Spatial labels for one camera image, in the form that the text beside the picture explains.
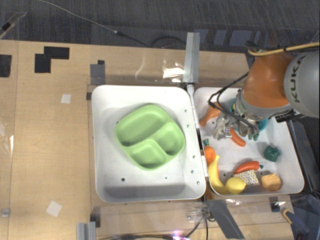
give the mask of white wire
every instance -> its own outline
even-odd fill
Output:
[[[84,21],[91,22],[91,23],[93,23],[93,24],[95,24],[95,25],[98,25],[98,26],[100,26],[100,27],[102,27],[102,28],[104,28],[104,29],[106,29],[106,30],[112,31],[112,32],[115,33],[115,34],[118,33],[117,30],[111,29],[111,28],[109,28],[109,27],[107,27],[107,26],[105,26],[105,25],[102,25],[102,24],[100,24],[100,23],[98,23],[98,22],[96,22],[96,21],[93,21],[93,20],[91,20],[91,19],[88,19],[88,18],[82,17],[82,16],[80,16],[80,15],[77,15],[77,14],[75,14],[75,13],[73,13],[73,12],[67,10],[67,9],[64,9],[64,8],[62,8],[62,7],[54,4],[54,3],[52,3],[52,2],[48,2],[48,1],[44,1],[44,0],[36,0],[36,1],[39,1],[39,2],[42,2],[42,3],[48,4],[48,5],[54,6],[54,7],[58,8],[58,9],[60,9],[60,10],[63,10],[63,11],[65,11],[65,12],[67,12],[68,14],[71,14],[71,15],[73,15],[73,16],[76,16],[76,17],[78,17],[78,18],[80,18],[80,19],[82,19],[82,20],[84,20]]]

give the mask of wooden table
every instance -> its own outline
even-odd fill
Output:
[[[44,46],[70,48],[69,59],[52,59],[51,73],[35,73],[35,54],[43,54]],[[77,224],[89,221],[95,188],[90,177],[86,99],[90,65],[105,61],[108,83],[168,85],[169,80],[163,82],[164,68],[183,65],[185,52],[0,40],[0,54],[12,55],[12,67],[18,69],[18,75],[0,78],[1,94],[11,94],[1,95],[0,109],[11,115],[8,121],[14,126],[14,132],[8,132],[14,135],[12,161],[1,159],[0,164],[0,205],[11,209],[9,218],[0,218],[0,239],[74,240]],[[223,86],[247,70],[243,54],[200,52],[199,80],[203,85]],[[61,102],[63,94],[71,95],[70,103]],[[51,201],[62,206],[57,217],[46,212]],[[291,207],[288,196],[280,201]],[[268,199],[252,202],[268,204]],[[291,227],[280,213],[254,207],[249,212],[231,209],[246,239],[293,239]],[[136,223],[143,226],[144,218]],[[209,226],[212,238],[224,239],[216,222]],[[202,225],[192,239],[205,236]]]

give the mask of gray floor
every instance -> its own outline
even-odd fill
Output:
[[[320,0],[43,1],[156,48],[184,49],[187,32],[200,32],[201,50],[244,52],[246,40],[260,45],[296,45],[309,42],[320,28]],[[0,0],[0,26],[15,12],[26,12],[26,16],[19,22],[18,34],[11,31],[7,39],[144,46],[36,0]],[[319,163],[319,120],[301,122]]]

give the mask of plastic tray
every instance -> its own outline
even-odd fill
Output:
[[[131,112],[115,127],[115,137],[141,169],[155,170],[186,146],[183,132],[162,108],[148,104]]]
[[[194,102],[200,119],[207,112],[208,99],[219,89],[220,88],[202,87],[196,90]],[[237,92],[237,88],[227,89],[221,95],[220,102],[229,108],[236,98]],[[268,121],[267,127],[260,132],[258,141],[245,138],[246,146],[240,147],[231,139],[215,140],[212,137],[213,123],[215,123],[216,119],[217,118],[210,119],[205,127],[201,126],[200,131],[202,139],[209,139],[210,146],[212,146],[216,154],[220,156],[218,167],[222,183],[226,183],[240,164],[246,161],[259,161],[259,163],[263,165],[263,169],[256,171],[259,181],[263,175],[274,173],[280,177],[282,187],[278,191],[270,191],[264,189],[262,186],[248,188],[245,189],[240,196],[296,194],[302,191],[304,178],[288,126],[285,122],[277,123],[274,118],[271,118]],[[264,150],[268,145],[277,147],[281,151],[281,155],[276,162],[271,162],[264,158]]]
[[[101,85],[94,89],[91,101],[95,185],[103,201],[194,200],[204,194],[206,180],[191,101],[186,91],[178,87]],[[185,148],[154,170],[138,167],[115,135],[117,122],[149,104],[163,109],[185,136]]]

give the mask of green plate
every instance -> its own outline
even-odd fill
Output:
[[[185,135],[162,108],[148,104],[131,112],[115,127],[115,138],[141,169],[155,170],[181,153]]]

